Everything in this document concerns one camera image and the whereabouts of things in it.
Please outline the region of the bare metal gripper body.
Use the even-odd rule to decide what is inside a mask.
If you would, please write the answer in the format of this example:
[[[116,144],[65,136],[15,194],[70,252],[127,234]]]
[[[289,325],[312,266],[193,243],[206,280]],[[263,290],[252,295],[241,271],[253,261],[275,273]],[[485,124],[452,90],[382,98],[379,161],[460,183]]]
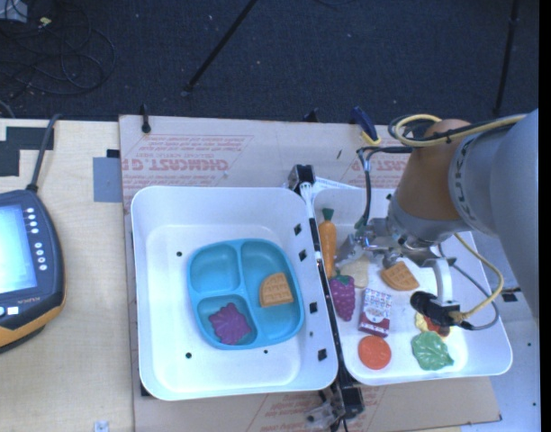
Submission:
[[[429,260],[438,259],[431,250],[431,244],[418,240],[398,230],[389,218],[372,218],[357,227],[357,236],[366,254],[383,257],[386,252],[395,252],[399,257],[412,261],[415,265],[425,265]]]

